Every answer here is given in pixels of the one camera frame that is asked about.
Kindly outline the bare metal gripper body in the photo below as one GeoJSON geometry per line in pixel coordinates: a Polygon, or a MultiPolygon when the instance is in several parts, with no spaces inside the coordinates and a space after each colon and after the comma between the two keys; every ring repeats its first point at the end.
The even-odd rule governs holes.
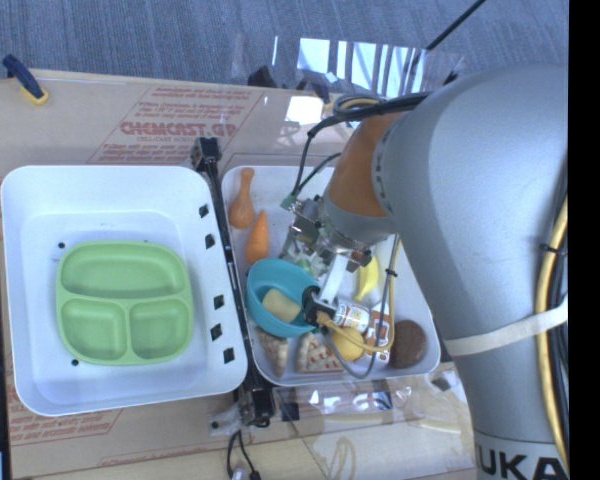
{"type": "Polygon", "coordinates": [[[291,204],[294,220],[285,239],[285,259],[309,274],[326,274],[336,260],[344,260],[348,272],[366,267],[372,246],[339,230],[320,196],[291,204]]]}

